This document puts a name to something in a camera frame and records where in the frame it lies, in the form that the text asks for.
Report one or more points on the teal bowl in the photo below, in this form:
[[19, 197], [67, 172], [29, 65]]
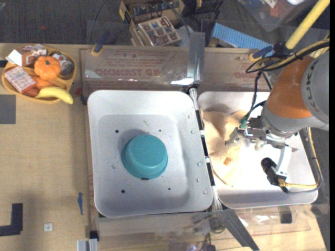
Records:
[[144, 156]]

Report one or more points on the black cylinder on white bracket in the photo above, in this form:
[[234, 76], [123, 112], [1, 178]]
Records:
[[273, 170]]

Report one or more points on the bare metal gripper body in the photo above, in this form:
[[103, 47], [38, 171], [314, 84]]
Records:
[[257, 131]]

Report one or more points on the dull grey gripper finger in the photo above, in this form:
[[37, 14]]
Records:
[[234, 134], [241, 141]]

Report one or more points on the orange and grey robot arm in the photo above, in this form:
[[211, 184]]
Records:
[[288, 98]]

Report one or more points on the white plastic tray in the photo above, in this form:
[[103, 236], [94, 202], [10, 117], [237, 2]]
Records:
[[110, 161], [261, 192]]

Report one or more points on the beige cloth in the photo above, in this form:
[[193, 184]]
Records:
[[218, 137]]

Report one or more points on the red and white can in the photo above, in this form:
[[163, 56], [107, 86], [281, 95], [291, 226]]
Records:
[[64, 63]]

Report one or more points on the thin black and white rod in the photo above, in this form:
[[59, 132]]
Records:
[[202, 129]]

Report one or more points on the orange toy pumpkin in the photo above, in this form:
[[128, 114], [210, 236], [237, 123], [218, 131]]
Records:
[[47, 67]]

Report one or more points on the orange carrot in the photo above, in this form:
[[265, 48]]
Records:
[[42, 84]]

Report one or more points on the brown cardboard board red print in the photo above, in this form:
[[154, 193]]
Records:
[[136, 69]]

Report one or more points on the orange divided plate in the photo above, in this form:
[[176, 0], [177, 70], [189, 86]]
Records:
[[8, 84]]

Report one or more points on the red and white flat carton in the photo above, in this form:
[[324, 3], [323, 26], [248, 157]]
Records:
[[19, 79]]

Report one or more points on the white and brown carton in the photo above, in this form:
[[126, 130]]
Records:
[[26, 55]]

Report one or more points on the yellow banana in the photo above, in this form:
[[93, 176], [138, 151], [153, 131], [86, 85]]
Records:
[[56, 93]]

